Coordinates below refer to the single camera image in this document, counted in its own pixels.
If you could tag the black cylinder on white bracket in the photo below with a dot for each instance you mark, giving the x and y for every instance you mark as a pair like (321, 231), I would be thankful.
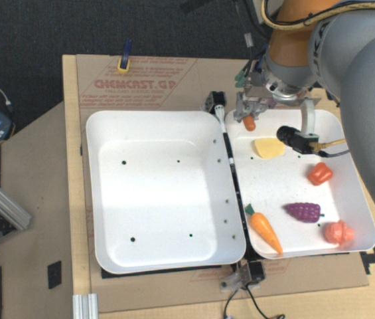
(292, 137)

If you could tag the yellow toy cheese slice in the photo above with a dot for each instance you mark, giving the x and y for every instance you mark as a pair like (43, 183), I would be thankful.
(268, 148)

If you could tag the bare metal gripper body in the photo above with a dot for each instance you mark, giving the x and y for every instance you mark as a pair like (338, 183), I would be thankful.
(285, 95)

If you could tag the pink lumpy toy food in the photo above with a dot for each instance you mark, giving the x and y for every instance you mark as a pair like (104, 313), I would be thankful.
(338, 233)

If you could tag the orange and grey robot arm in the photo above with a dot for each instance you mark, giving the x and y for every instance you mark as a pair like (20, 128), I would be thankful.
(356, 78)

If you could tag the purple toy grapes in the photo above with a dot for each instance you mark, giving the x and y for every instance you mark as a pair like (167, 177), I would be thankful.
(303, 212)

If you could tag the thin black and white rod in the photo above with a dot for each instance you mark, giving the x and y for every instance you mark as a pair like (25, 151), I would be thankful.
(231, 158)

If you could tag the brown cardboard board, red print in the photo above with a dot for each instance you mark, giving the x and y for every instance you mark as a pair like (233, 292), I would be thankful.
(174, 88)

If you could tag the orange toy carrot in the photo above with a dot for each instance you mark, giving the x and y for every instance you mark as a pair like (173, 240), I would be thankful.
(264, 228)

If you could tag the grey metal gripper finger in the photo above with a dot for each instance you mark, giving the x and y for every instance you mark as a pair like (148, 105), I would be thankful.
(259, 109)
(241, 112)

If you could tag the orange toy bell pepper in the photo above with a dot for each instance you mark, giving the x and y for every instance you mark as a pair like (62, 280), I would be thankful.
(320, 174)

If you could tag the white plastic tray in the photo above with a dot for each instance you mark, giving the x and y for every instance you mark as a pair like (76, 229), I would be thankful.
(160, 194)
(273, 181)

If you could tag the orange toy sausage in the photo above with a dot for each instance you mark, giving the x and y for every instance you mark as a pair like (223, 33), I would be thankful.
(249, 124)

